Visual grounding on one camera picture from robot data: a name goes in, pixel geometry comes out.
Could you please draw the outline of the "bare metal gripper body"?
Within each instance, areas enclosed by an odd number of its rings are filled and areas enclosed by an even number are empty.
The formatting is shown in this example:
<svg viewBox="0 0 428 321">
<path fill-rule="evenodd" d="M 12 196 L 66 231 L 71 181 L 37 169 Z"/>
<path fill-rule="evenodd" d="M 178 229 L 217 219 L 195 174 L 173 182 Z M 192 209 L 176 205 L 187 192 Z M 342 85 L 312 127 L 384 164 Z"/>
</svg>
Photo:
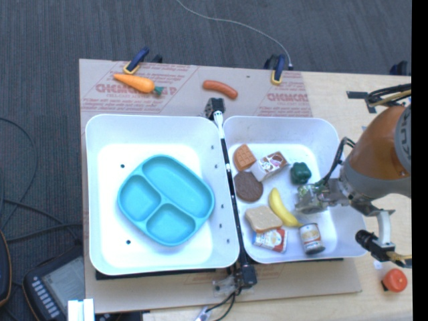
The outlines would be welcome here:
<svg viewBox="0 0 428 321">
<path fill-rule="evenodd" d="M 302 214 L 320 213 L 329 207 L 346 206 L 348 197 L 340 189 L 338 179 L 318 181 L 298 187 L 295 210 Z"/>
</svg>

